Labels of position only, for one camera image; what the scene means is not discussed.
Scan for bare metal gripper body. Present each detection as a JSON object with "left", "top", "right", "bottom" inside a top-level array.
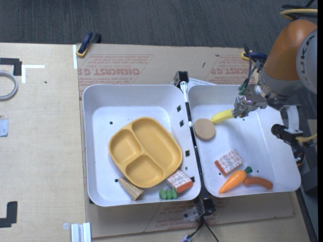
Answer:
[{"left": 233, "top": 84, "right": 287, "bottom": 113}]

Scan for yellow banana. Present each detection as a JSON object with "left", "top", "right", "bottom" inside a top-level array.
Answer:
[{"left": 210, "top": 109, "right": 235, "bottom": 125}]

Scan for white plastic tray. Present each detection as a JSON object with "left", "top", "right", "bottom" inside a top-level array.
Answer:
[
  {"left": 82, "top": 84, "right": 202, "bottom": 208},
  {"left": 188, "top": 84, "right": 302, "bottom": 198}
]

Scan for round tan biscuit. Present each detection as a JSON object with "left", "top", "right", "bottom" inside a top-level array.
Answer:
[{"left": 193, "top": 118, "right": 217, "bottom": 141}]

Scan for white paper sheet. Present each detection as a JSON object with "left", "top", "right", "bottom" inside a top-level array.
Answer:
[{"left": 188, "top": 77, "right": 217, "bottom": 86}]

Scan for thin black and white rod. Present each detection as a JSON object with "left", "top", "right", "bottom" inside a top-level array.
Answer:
[{"left": 180, "top": 82, "right": 204, "bottom": 199}]

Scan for orange and white carton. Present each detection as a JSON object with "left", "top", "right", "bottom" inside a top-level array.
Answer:
[
  {"left": 214, "top": 149, "right": 244, "bottom": 177},
  {"left": 166, "top": 169, "right": 194, "bottom": 194}
]

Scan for orange carrot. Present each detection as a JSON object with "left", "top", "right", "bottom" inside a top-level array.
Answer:
[{"left": 218, "top": 166, "right": 253, "bottom": 194}]

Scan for orange sausage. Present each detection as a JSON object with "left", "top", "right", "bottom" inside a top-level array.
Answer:
[{"left": 242, "top": 176, "right": 274, "bottom": 190}]

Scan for brown cardboard board red print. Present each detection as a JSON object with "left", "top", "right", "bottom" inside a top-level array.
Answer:
[{"left": 76, "top": 43, "right": 295, "bottom": 239}]

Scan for yellow divided plate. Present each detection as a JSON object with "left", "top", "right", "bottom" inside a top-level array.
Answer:
[{"left": 108, "top": 116, "right": 184, "bottom": 189}]

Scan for green pea pod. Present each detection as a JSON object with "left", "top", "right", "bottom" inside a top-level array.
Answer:
[{"left": 158, "top": 188, "right": 178, "bottom": 201}]

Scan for grey tape roll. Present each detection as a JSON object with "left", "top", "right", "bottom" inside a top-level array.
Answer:
[{"left": 0, "top": 71, "right": 19, "bottom": 101}]

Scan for black cylinder on white bracket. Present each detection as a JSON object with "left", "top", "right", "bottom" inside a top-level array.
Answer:
[{"left": 271, "top": 104, "right": 304, "bottom": 146}]

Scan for black block with thin wires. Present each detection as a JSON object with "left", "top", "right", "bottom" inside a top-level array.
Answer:
[
  {"left": 183, "top": 198, "right": 217, "bottom": 221},
  {"left": 173, "top": 71, "right": 190, "bottom": 87}
]

